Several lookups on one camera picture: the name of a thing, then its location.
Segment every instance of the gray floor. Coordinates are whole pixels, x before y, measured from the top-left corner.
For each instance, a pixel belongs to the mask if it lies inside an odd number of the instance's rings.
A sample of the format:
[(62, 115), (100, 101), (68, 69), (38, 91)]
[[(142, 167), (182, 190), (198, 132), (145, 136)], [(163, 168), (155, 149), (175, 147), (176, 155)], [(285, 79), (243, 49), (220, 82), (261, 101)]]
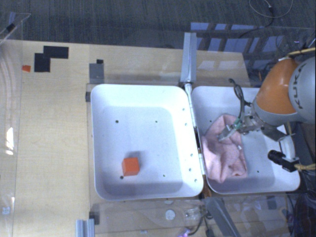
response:
[[(191, 22), (267, 25), (249, 0), (0, 0), (0, 12), (30, 12), (24, 39), (76, 43), (165, 46), (182, 43)], [(291, 0), (268, 0), (275, 15)], [(269, 14), (266, 4), (253, 6)], [(316, 0), (294, 0), (274, 26), (315, 27)]]

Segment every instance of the white tray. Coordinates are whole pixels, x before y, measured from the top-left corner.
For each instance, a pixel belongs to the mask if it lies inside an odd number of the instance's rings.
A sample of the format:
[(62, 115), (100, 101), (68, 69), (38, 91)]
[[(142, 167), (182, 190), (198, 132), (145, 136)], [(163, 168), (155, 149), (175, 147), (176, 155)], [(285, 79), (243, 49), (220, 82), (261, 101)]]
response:
[[(101, 84), (91, 92), (95, 188), (107, 200), (193, 197), (203, 188), (186, 93), (175, 86)], [(121, 163), (138, 157), (140, 172)]]
[[(243, 88), (245, 100), (253, 101), (258, 93), (257, 88)], [(211, 125), (222, 114), (238, 116), (240, 103), (233, 87), (200, 86), (192, 92), (192, 102), (197, 120), (199, 135), (206, 133)], [(212, 190), (220, 194), (248, 194), (294, 191), (300, 185), (297, 171), (288, 172), (280, 165), (273, 163), (267, 155), (270, 150), (281, 151), (279, 143), (264, 136), (261, 131), (242, 135), (243, 149), (246, 158), (248, 177), (230, 178), (223, 184), (208, 179)]]

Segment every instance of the white cable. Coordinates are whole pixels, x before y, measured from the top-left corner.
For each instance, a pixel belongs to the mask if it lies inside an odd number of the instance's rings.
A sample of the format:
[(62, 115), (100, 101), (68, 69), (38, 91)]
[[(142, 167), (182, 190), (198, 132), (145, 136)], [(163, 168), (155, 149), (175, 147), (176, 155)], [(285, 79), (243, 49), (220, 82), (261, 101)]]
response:
[[(272, 7), (272, 6), (269, 4), (269, 2), (268, 2), (267, 0), (263, 0), (263, 1), (265, 1), (265, 2), (268, 4), (269, 8)], [(292, 9), (292, 6), (293, 6), (293, 1), (294, 1), (294, 0), (292, 0), (291, 5), (290, 5), (290, 8), (287, 10), (287, 12), (284, 13), (284, 14), (282, 14), (281, 16), (269, 16), (269, 15), (265, 15), (265, 14), (260, 13), (259, 11), (257, 11), (257, 10), (251, 5), (251, 0), (249, 0), (249, 5), (250, 5), (250, 7), (251, 7), (256, 13), (258, 13), (259, 15), (261, 15), (261, 16), (263, 16), (263, 17), (266, 17), (266, 18), (281, 18), (281, 17), (284, 17), (285, 15), (287, 15), (287, 14), (290, 12), (290, 10)]]

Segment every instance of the orange block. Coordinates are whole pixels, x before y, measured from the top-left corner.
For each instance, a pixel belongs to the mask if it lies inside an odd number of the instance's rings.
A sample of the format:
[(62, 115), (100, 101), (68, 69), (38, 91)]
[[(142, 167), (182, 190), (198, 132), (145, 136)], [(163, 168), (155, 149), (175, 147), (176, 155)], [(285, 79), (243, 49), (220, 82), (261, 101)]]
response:
[(123, 175), (124, 176), (135, 176), (139, 172), (138, 158), (125, 158), (122, 162)]
[(29, 65), (23, 65), (23, 66), (22, 66), (22, 70), (25, 71), (25, 72), (31, 72), (31, 66), (29, 66)]

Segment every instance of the pink cloth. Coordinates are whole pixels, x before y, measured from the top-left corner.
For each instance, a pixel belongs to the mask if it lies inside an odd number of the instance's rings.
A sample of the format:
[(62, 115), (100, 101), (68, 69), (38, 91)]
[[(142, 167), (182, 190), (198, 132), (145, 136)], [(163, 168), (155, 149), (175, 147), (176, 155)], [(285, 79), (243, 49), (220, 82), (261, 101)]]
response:
[(226, 124), (231, 125), (235, 120), (236, 117), (231, 115), (220, 116), (201, 138), (207, 177), (218, 183), (223, 183), (232, 176), (247, 176), (241, 134), (235, 132), (221, 142), (217, 139)]

